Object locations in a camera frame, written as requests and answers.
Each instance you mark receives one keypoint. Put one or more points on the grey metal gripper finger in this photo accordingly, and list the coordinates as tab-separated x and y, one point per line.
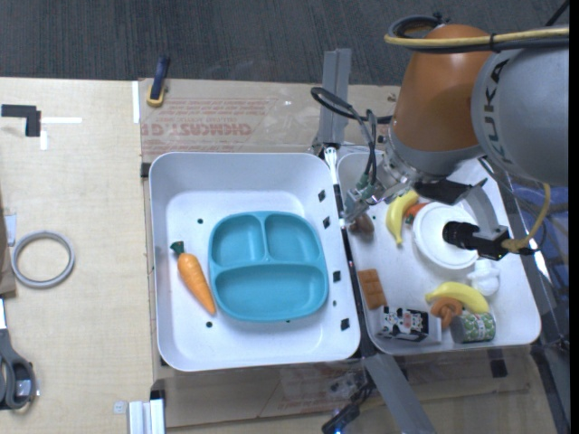
351	205
370	198

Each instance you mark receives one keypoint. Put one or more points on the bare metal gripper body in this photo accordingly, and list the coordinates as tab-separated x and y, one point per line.
394	184

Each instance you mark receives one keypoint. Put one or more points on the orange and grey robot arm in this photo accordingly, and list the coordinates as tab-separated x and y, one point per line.
434	93

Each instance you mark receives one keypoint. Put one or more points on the brown sausage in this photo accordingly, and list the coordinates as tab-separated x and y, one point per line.
364	225

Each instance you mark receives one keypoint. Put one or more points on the yellow banana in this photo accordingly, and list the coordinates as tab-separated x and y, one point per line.
461	294
395	215

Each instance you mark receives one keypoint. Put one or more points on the small orange carrot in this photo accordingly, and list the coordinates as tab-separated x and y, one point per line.
412	211

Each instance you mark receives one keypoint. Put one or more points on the white bowl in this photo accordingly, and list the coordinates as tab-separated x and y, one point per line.
429	242

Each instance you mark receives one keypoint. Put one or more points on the white plastic tray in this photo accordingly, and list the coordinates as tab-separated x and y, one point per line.
253	346
407	265

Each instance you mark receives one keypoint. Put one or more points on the blue divided plate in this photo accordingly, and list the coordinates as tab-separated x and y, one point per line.
271	287

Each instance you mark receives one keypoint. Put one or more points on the white printed carton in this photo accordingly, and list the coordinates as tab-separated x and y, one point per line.
407	324

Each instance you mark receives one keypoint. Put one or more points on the orange pretzel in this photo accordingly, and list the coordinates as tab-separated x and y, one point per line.
445	309

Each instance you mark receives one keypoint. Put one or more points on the brown cardboard board, red print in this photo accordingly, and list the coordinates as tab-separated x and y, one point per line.
212	125

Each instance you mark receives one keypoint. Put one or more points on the green patterned can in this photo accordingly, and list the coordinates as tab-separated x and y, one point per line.
475	327

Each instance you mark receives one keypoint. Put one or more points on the grey scissors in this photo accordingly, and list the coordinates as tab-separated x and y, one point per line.
11	369

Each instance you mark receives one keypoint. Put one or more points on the black cylinder on white bracket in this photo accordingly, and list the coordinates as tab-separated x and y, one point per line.
461	235

